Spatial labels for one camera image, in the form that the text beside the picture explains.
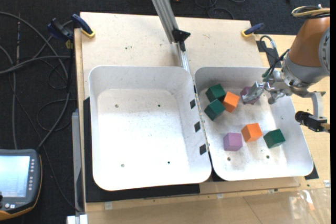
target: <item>cable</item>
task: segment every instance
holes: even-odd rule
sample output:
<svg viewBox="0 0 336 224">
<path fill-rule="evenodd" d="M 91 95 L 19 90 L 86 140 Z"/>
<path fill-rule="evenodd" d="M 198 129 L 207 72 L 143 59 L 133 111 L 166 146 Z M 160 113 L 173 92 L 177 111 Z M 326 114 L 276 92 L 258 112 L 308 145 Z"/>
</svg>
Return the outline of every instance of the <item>cable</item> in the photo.
<svg viewBox="0 0 336 224">
<path fill-rule="evenodd" d="M 229 13 L 231 19 L 234 20 L 233 14 L 232 14 L 230 11 L 228 11 L 227 9 L 225 9 L 225 8 L 221 8 L 221 7 L 214 8 L 214 9 L 213 9 L 214 13 L 216 13 L 216 10 L 223 10 L 223 11 Z"/>
<path fill-rule="evenodd" d="M 264 74 L 262 74 L 262 77 L 264 78 L 264 81 L 267 82 L 269 77 L 273 74 L 273 71 L 275 69 L 275 66 L 278 62 L 283 61 L 285 55 L 287 54 L 287 52 L 289 52 L 290 49 L 287 49 L 278 59 L 275 60 L 274 64 L 272 66 L 270 66 L 266 72 Z"/>
<path fill-rule="evenodd" d="M 269 36 L 263 35 L 259 40 L 262 41 L 264 38 L 267 38 L 267 39 L 271 42 L 273 49 L 276 48 L 275 41 L 274 41 L 271 37 L 269 37 Z M 274 60 L 276 60 L 276 54 L 275 54 L 275 51 L 274 51 L 274 55 L 270 54 L 270 53 L 267 51 L 267 47 L 264 48 L 264 51 L 265 51 L 266 54 L 268 54 L 269 56 L 273 57 Z"/>
<path fill-rule="evenodd" d="M 318 6 L 301 6 L 293 9 L 291 15 L 302 19 L 315 19 L 330 17 L 330 8 Z"/>
<path fill-rule="evenodd" d="M 40 120 L 39 120 L 39 115 L 40 115 L 41 111 L 42 111 L 44 108 L 46 108 L 47 106 L 51 105 L 51 104 L 55 104 L 55 103 L 58 103 L 58 102 L 64 102 L 64 101 L 67 101 L 67 99 L 59 99 L 59 100 L 56 100 L 56 101 L 51 101 L 51 102 L 45 104 L 44 106 L 42 106 L 42 107 L 39 109 L 39 111 L 37 112 L 37 115 L 36 115 L 36 121 L 37 121 L 37 124 L 41 127 L 41 129 L 43 129 L 43 130 L 45 130 L 45 131 L 47 131 L 47 132 L 50 132 L 50 130 L 51 130 L 51 129 L 47 129 L 47 128 L 45 128 L 44 126 L 42 126 L 42 124 L 41 124 L 41 122 L 40 122 Z M 70 102 L 70 101 L 74 102 L 74 101 L 76 101 L 76 99 L 69 99 L 69 102 Z M 58 129 L 54 129 L 54 132 L 57 132 L 57 131 L 60 131 L 60 130 L 65 129 L 70 123 L 71 123 L 71 120 L 70 120 L 67 124 L 65 124 L 64 126 L 58 128 Z"/>
<path fill-rule="evenodd" d="M 61 73 L 57 70 L 57 68 L 60 66 L 60 64 L 57 64 L 57 65 L 53 66 L 52 64 L 50 64 L 49 62 L 47 62 L 45 60 L 41 60 L 41 61 L 52 67 L 52 70 L 50 71 L 49 76 L 48 76 L 49 86 L 52 87 L 55 90 L 65 89 L 67 87 L 67 80 L 64 77 L 62 77 Z M 53 74 L 53 72 L 56 72 L 59 75 L 59 77 L 62 79 L 62 81 L 65 82 L 65 86 L 58 88 L 58 87 L 51 84 L 50 77 Z"/>
<path fill-rule="evenodd" d="M 47 40 L 34 26 L 32 26 L 30 23 L 28 23 L 27 21 L 23 20 L 22 18 L 14 15 L 14 14 L 10 14 L 7 12 L 0 12 L 0 14 L 5 15 L 5 16 L 9 16 L 12 18 L 16 18 L 18 20 L 20 20 L 20 22 L 23 22 L 24 24 L 26 24 L 27 26 L 29 26 L 44 42 L 45 44 L 47 44 L 49 46 L 49 48 L 52 50 L 52 52 L 54 53 L 55 56 L 57 56 L 58 54 L 55 52 L 54 48 L 52 47 L 52 45 L 49 43 L 49 40 Z M 42 49 L 37 53 L 36 57 L 42 52 L 44 46 L 42 47 Z M 63 67 L 64 72 L 66 73 L 66 68 L 63 65 L 63 63 L 60 61 L 60 64 Z"/>
<path fill-rule="evenodd" d="M 12 14 L 9 14 L 9 13 L 3 13 L 3 12 L 0 12 L 0 14 L 2 14 L 2 15 L 7 15 L 7 16 L 10 16 L 10 17 L 14 17 L 14 18 L 18 18 L 17 16 L 15 16 L 15 15 L 12 15 Z M 58 125 L 58 123 L 59 123 L 59 121 L 61 120 L 61 118 L 63 117 L 63 115 L 64 115 L 64 113 L 65 113 L 65 110 L 66 110 L 66 108 L 67 108 L 67 106 L 68 106 L 68 102 L 69 102 L 69 97 L 70 97 L 70 95 L 71 95 L 71 91 L 69 90 L 69 84 L 70 84 L 70 79 L 69 78 L 71 78 L 71 76 L 69 76 L 68 75 L 68 73 L 70 73 L 71 74 L 71 72 L 70 72 L 70 68 L 71 68 L 71 65 L 69 64 L 69 70 L 68 70 L 68 72 L 65 70 L 65 66 L 64 66 L 64 64 L 63 64 L 63 62 L 61 61 L 61 59 L 62 58 L 65 58 L 65 59 L 67 59 L 67 58 L 70 58 L 70 62 L 72 62 L 71 61 L 71 57 L 73 57 L 74 56 L 74 53 L 73 52 L 71 52 L 70 53 L 70 57 L 69 56 L 59 56 L 59 55 L 57 55 L 57 53 L 54 51 L 54 49 L 52 48 L 52 46 L 49 44 L 49 41 L 50 41 L 50 39 L 51 39 L 51 37 L 48 39 L 48 40 L 46 40 L 44 37 L 43 37 L 43 35 L 39 32 L 39 31 L 37 31 L 32 25 L 30 25 L 28 22 L 26 22 L 26 21 L 24 21 L 24 20 L 22 20 L 22 19 L 20 19 L 20 21 L 22 21 L 22 22 L 24 22 L 26 25 L 28 25 L 31 29 L 33 29 L 46 43 L 44 44 L 44 46 L 41 48 L 41 50 L 38 52 L 38 54 L 36 54 L 33 58 L 31 58 L 31 59 L 28 59 L 28 60 L 26 60 L 26 61 L 24 61 L 24 62 L 20 62 L 20 63 L 18 63 L 16 66 L 14 66 L 14 63 L 15 62 L 18 62 L 18 58 L 16 59 L 16 61 L 15 62 L 13 62 L 12 61 L 12 59 L 11 59 L 11 57 L 10 57 L 10 55 L 9 55 L 9 53 L 2 47 L 2 46 L 0 46 L 0 49 L 5 53 L 5 55 L 7 56 L 7 58 L 9 59 L 9 61 L 10 61 L 10 64 L 11 64 L 11 67 L 10 68 L 8 68 L 7 70 L 4 70 L 4 71 L 0 71 L 0 75 L 2 75 L 2 74 L 9 74 L 10 75 L 10 73 L 12 72 L 13 73 L 13 76 L 15 75 L 15 71 L 17 71 L 17 70 L 19 70 L 19 69 L 21 69 L 21 68 L 23 68 L 23 67 L 26 67 L 27 66 L 27 64 L 29 64 L 29 63 L 32 63 L 32 62 L 34 62 L 34 61 L 36 61 L 36 60 L 43 60 L 43 59 L 58 59 L 59 60 L 59 62 L 60 62 L 60 65 L 63 67 L 63 69 L 64 69 L 64 71 L 65 71 L 65 74 L 66 74 L 66 77 L 68 78 L 68 83 L 67 83 L 67 98 L 66 98 L 66 104 L 65 104 L 65 106 L 64 106 L 64 108 L 63 108 L 63 111 L 62 111 L 62 113 L 61 113 L 61 115 L 60 115 L 60 117 L 58 118 L 58 120 L 57 120 L 57 122 L 54 124 L 54 126 L 53 126 L 53 128 L 49 131 L 49 133 L 45 136 L 45 138 L 42 140 L 41 139 L 41 137 L 40 137 L 40 135 L 38 134 L 38 132 L 37 132 L 37 130 L 36 130 L 36 128 L 35 128 L 35 126 L 34 126 L 34 124 L 33 124 L 33 122 L 32 122 L 32 120 L 30 119 L 30 117 L 29 117 L 29 115 L 28 115 L 28 113 L 26 112 L 26 110 L 24 109 L 24 107 L 23 107 L 23 105 L 21 104 L 21 102 L 20 102 L 20 100 L 18 99 L 18 97 L 17 97 L 17 95 L 16 95 L 16 77 L 13 77 L 13 85 L 12 85 L 12 83 L 11 83 L 11 81 L 10 81 L 10 77 L 9 77 L 9 84 L 10 84 L 10 87 L 11 87 L 11 89 L 12 89 L 12 92 L 13 92 L 13 97 L 16 99 L 16 101 L 18 102 L 18 104 L 21 106 L 21 108 L 23 109 L 23 111 L 24 111 L 24 113 L 26 114 L 26 116 L 28 117 L 28 119 L 29 119 L 29 122 L 31 123 L 31 125 L 33 126 L 33 128 L 34 128 L 34 130 L 35 130 L 35 132 L 36 132 L 36 134 L 37 134 L 37 136 L 39 137 L 39 139 L 40 139 L 40 141 L 41 141 L 41 143 L 39 144 L 39 146 L 38 146 L 38 149 L 40 150 L 40 148 L 41 147 L 43 147 L 43 149 L 44 149 L 44 151 L 45 151 L 45 154 L 46 154 L 46 157 L 47 157 L 47 160 L 48 160 L 48 164 L 49 164 L 49 166 L 50 166 L 50 170 L 51 170 L 51 173 L 53 174 L 53 177 L 54 177 L 54 180 L 55 180 L 55 183 L 56 183 L 56 185 L 57 185 L 57 187 L 58 187 L 58 189 L 59 189 L 59 191 L 60 191 L 60 193 L 62 194 L 62 196 L 63 196 L 63 198 L 65 199 L 65 201 L 75 210 L 75 211 L 77 211 L 77 212 L 79 212 L 80 210 L 79 209 L 77 209 L 68 199 L 67 199 L 67 197 L 64 195 L 64 193 L 63 193 L 63 191 L 61 190 L 61 188 L 60 188 L 60 186 L 59 186 L 59 184 L 58 184 L 58 181 L 57 181 L 57 179 L 56 179 L 56 176 L 55 176 L 55 173 L 54 173 L 54 170 L 53 170 L 53 168 L 52 168 L 52 166 L 51 166 L 51 162 L 50 162 L 50 159 L 49 159 L 49 156 L 48 156 L 48 154 L 47 154 L 47 151 L 46 151 L 46 149 L 45 149 L 45 147 L 44 147 L 44 145 L 43 145 L 43 143 L 44 143 L 44 141 L 48 138 L 48 136 L 52 133 L 52 131 L 56 128 L 56 126 Z M 38 55 L 43 51 L 43 49 L 45 48 L 45 46 L 46 45 L 48 45 L 50 48 L 51 48 L 51 50 L 54 52 L 54 54 L 55 54 L 55 56 L 44 56 L 44 57 L 38 57 Z M 12 125 L 14 125 L 14 118 L 15 118 L 15 113 L 12 113 Z M 13 139 L 14 139 L 14 141 L 15 141 L 15 144 L 16 144 L 16 136 L 15 136 L 15 129 L 13 129 L 14 131 L 13 131 Z"/>
<path fill-rule="evenodd" d="M 69 100 L 70 100 L 70 92 L 67 93 L 66 103 L 65 103 L 64 108 L 63 108 L 63 110 L 61 112 L 61 115 L 58 117 L 57 121 L 55 122 L 55 124 L 53 125 L 53 127 L 50 129 L 49 133 L 47 133 L 47 135 L 43 138 L 43 140 L 41 141 L 41 143 L 36 148 L 37 152 L 40 151 L 40 149 L 41 149 L 42 145 L 44 144 L 44 142 L 48 139 L 48 137 L 50 136 L 50 134 L 54 131 L 54 129 L 56 128 L 56 126 L 58 125 L 58 123 L 63 118 L 65 110 L 67 109 Z"/>
<path fill-rule="evenodd" d="M 0 50 L 4 52 L 4 54 L 9 59 L 10 65 L 13 66 L 13 60 L 11 59 L 9 53 L 2 46 L 0 46 Z M 14 142 L 14 149 L 17 150 L 15 120 L 14 120 L 15 118 L 15 92 L 16 92 L 16 76 L 14 72 L 13 72 L 13 81 L 14 81 L 14 87 L 13 87 L 13 101 L 12 101 L 12 136 L 13 136 L 13 142 Z"/>
<path fill-rule="evenodd" d="M 24 62 L 21 62 L 20 64 L 15 65 L 14 67 L 8 68 L 7 70 L 0 71 L 0 75 L 4 75 L 4 74 L 8 74 L 8 73 L 17 71 L 17 70 L 25 67 L 25 65 L 27 63 L 34 62 L 34 61 L 37 61 L 37 60 L 42 60 L 42 59 L 68 59 L 68 58 L 69 58 L 69 56 L 41 56 L 41 57 L 37 57 L 37 58 L 32 58 L 32 59 L 26 60 Z"/>
</svg>

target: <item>white bin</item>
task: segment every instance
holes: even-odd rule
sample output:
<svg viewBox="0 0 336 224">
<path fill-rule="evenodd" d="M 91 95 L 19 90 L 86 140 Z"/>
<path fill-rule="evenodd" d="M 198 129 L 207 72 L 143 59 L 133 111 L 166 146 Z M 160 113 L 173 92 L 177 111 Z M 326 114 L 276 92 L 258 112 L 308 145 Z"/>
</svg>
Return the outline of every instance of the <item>white bin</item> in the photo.
<svg viewBox="0 0 336 224">
<path fill-rule="evenodd" d="M 195 72 L 195 85 L 201 110 L 210 101 L 205 92 L 213 85 L 221 84 L 225 91 L 240 96 L 246 86 L 262 82 L 262 67 L 202 67 Z M 237 108 L 224 111 L 212 121 L 205 113 L 203 120 L 209 153 L 216 174 L 224 180 L 306 176 L 313 169 L 313 161 L 301 126 L 295 120 L 291 97 L 283 97 L 272 105 L 270 95 L 264 92 L 254 105 L 243 104 L 239 99 Z M 223 137 L 228 132 L 241 133 L 246 124 L 259 123 L 262 134 L 280 129 L 286 141 L 280 146 L 268 148 L 263 137 L 245 142 L 236 152 L 225 151 Z"/>
<path fill-rule="evenodd" d="M 193 80 L 182 67 L 97 66 L 89 90 L 93 178 L 100 188 L 209 178 Z"/>
</svg>

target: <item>clamp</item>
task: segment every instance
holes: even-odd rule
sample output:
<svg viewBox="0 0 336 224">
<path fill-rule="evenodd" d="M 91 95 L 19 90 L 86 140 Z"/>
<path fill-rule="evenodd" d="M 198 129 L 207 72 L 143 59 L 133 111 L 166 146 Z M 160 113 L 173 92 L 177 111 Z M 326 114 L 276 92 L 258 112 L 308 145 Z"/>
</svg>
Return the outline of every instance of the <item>clamp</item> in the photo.
<svg viewBox="0 0 336 224">
<path fill-rule="evenodd" d="M 71 19 L 76 25 L 82 28 L 82 33 L 89 38 L 94 37 L 96 32 L 81 17 L 73 14 Z M 73 49 L 74 32 L 72 30 L 63 26 L 56 18 L 52 19 L 47 28 L 52 37 L 65 41 L 67 48 Z"/>
<path fill-rule="evenodd" d="M 245 38 L 252 36 L 256 31 L 262 30 L 265 27 L 264 23 L 253 25 L 252 27 L 248 28 L 247 30 L 241 31 L 241 35 Z"/>
</svg>

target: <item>foam cube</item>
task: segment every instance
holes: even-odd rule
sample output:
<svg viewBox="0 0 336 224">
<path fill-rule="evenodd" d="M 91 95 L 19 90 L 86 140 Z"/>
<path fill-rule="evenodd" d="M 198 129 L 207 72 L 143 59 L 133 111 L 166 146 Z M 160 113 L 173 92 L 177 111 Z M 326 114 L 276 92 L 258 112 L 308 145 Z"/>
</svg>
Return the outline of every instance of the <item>foam cube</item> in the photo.
<svg viewBox="0 0 336 224">
<path fill-rule="evenodd" d="M 238 95 L 227 91 L 224 100 L 222 101 L 222 104 L 227 112 L 232 113 L 236 109 L 238 101 L 239 101 Z"/>
<path fill-rule="evenodd" d="M 242 91 L 240 92 L 241 100 L 243 100 L 243 95 L 247 95 L 249 89 L 251 89 L 251 88 L 252 88 L 252 87 L 247 86 L 247 87 L 244 87 L 244 88 L 242 89 Z M 253 100 L 248 101 L 248 102 L 244 102 L 244 101 L 243 101 L 243 103 L 244 103 L 244 104 L 254 104 L 254 103 L 257 102 L 259 99 L 260 99 L 260 97 L 258 96 L 256 99 L 253 99 Z"/>
<path fill-rule="evenodd" d="M 222 103 L 218 99 L 215 99 L 206 107 L 204 112 L 213 121 L 215 118 L 221 115 L 224 112 L 224 110 L 225 107 L 222 105 Z"/>
<path fill-rule="evenodd" d="M 227 133 L 224 138 L 224 150 L 238 151 L 243 146 L 243 139 L 240 133 Z"/>
<path fill-rule="evenodd" d="M 241 130 L 241 133 L 245 142 L 257 141 L 263 135 L 263 132 L 261 131 L 258 123 L 245 125 L 245 127 Z"/>
<path fill-rule="evenodd" d="M 206 92 L 206 96 L 208 97 L 209 101 L 212 102 L 215 99 L 219 99 L 220 102 L 223 100 L 224 96 L 226 95 L 226 92 L 224 91 L 222 85 L 217 84 L 214 86 L 211 86 Z"/>
<path fill-rule="evenodd" d="M 264 140 L 268 148 L 279 146 L 286 141 L 280 129 L 276 129 L 265 134 Z"/>
</svg>

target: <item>green cube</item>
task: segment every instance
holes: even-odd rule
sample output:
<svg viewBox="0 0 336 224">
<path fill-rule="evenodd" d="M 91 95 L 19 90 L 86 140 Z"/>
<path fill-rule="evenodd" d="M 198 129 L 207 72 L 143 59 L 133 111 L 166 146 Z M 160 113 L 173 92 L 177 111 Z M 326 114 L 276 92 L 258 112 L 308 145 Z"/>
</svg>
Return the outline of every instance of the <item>green cube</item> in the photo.
<svg viewBox="0 0 336 224">
<path fill-rule="evenodd" d="M 226 92 L 224 91 L 222 85 L 217 84 L 214 86 L 211 86 L 206 92 L 206 96 L 208 97 L 209 101 L 212 102 L 215 99 L 219 99 L 220 102 L 224 99 Z"/>
<path fill-rule="evenodd" d="M 264 140 L 268 148 L 279 146 L 286 141 L 280 129 L 276 129 L 265 134 Z"/>
<path fill-rule="evenodd" d="M 206 107 L 204 112 L 213 121 L 215 118 L 221 115 L 224 112 L 224 110 L 225 107 L 222 105 L 222 103 L 218 99 L 215 99 Z"/>
</svg>

